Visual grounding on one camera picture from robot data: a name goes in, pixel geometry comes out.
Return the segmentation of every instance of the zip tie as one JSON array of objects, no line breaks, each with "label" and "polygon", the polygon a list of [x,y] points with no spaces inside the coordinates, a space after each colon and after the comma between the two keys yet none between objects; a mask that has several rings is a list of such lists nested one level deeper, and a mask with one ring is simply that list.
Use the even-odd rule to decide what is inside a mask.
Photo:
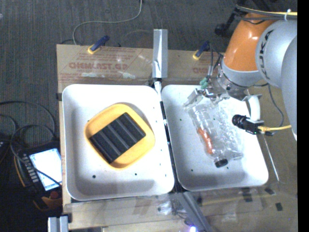
[{"label": "zip tie", "polygon": [[285,13],[285,15],[284,15],[284,20],[285,20],[285,21],[287,21],[286,17],[287,17],[287,15],[288,15],[290,12],[291,12],[291,9],[288,9],[288,10],[286,11],[286,13]]}]

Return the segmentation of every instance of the blue clamp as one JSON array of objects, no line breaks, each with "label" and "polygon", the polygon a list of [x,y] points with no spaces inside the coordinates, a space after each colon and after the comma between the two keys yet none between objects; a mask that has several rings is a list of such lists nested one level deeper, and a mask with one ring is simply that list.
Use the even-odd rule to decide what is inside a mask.
[{"label": "blue clamp", "polygon": [[99,39],[95,44],[88,47],[88,52],[90,54],[96,53],[98,50],[100,50],[100,47],[105,45],[105,43],[110,39],[109,36],[105,35],[101,39]]},{"label": "blue clamp", "polygon": [[208,51],[210,49],[210,44],[209,41],[206,41],[201,48],[199,48],[194,54],[193,54],[193,58],[196,60],[199,60],[199,58],[201,57],[203,51]]}]

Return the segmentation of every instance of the gray carpet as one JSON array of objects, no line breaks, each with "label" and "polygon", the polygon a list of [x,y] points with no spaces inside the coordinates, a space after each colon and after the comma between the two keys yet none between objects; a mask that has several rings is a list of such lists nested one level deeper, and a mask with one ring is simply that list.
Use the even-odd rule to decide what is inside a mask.
[{"label": "gray carpet", "polygon": [[[265,1],[272,11],[297,11],[297,0]],[[82,45],[91,45],[108,35],[111,39],[107,46],[152,48],[153,29],[167,29],[169,49],[193,51],[209,40],[218,51],[224,52],[237,22],[224,37],[216,35],[214,29],[228,19],[236,2],[143,0],[141,13],[134,20],[84,24],[77,28],[74,36],[77,44]],[[256,8],[250,0],[247,6]],[[23,100],[43,105],[55,117],[58,135],[56,44],[73,44],[72,33],[80,23],[130,19],[138,14],[139,8],[140,0],[0,0],[3,15],[0,19],[0,102]],[[20,127],[52,126],[46,112],[34,105],[2,105],[0,114],[13,117]],[[12,134],[12,131],[9,119],[0,117],[0,132]],[[44,142],[49,136],[47,131],[33,128],[28,132],[28,143]],[[19,197],[13,199],[8,193],[3,194],[4,199],[11,201],[8,208],[0,207],[6,214],[9,231],[46,230],[45,215],[33,211],[33,207],[29,208],[32,213],[27,212],[31,203],[21,194],[20,184],[14,177],[8,186],[8,193],[15,192]],[[26,215],[16,207],[22,207]]]}]

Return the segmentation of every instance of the plastic bottle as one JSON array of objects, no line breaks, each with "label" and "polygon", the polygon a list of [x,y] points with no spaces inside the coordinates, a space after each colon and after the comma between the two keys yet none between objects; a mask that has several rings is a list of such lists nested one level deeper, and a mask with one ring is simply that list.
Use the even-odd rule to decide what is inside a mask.
[{"label": "plastic bottle", "polygon": [[214,120],[209,114],[210,109],[211,108],[205,104],[199,104],[192,106],[187,112],[204,145],[207,156],[213,159],[217,168],[220,168],[228,164],[228,153],[223,141],[218,135]]}]

